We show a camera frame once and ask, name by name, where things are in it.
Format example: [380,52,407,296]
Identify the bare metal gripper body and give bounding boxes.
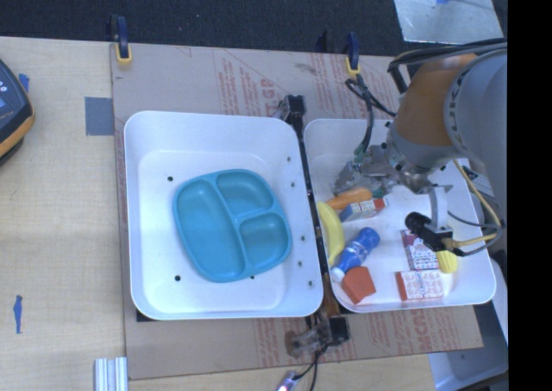
[349,144,434,197]

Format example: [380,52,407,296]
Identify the orange carrot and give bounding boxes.
[325,187,374,211]

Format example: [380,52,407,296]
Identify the orange blue white small carton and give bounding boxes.
[338,198,389,224]

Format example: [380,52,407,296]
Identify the thin black rod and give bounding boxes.
[294,119,333,318]

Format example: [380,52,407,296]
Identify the yellow banana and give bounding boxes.
[317,201,346,268]

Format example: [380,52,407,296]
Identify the blue and white bottle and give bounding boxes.
[329,227,381,283]

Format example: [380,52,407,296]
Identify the white plastic tray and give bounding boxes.
[123,110,324,321]
[303,118,497,314]

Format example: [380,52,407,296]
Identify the pink and white carton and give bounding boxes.
[400,229,440,272]

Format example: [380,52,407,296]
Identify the orange house-shaped block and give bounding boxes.
[340,266,377,306]

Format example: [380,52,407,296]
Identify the yellow corn cob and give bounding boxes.
[435,249,459,274]

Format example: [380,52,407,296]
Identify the orange and white carton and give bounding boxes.
[395,270,445,302]

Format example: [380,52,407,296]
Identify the blue divided plate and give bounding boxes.
[172,168,293,284]

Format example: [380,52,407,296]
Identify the brown cardboard board red print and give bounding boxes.
[110,42,485,381]

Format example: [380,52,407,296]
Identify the black block with thin wires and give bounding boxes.
[326,315,351,346]
[282,94,308,123]

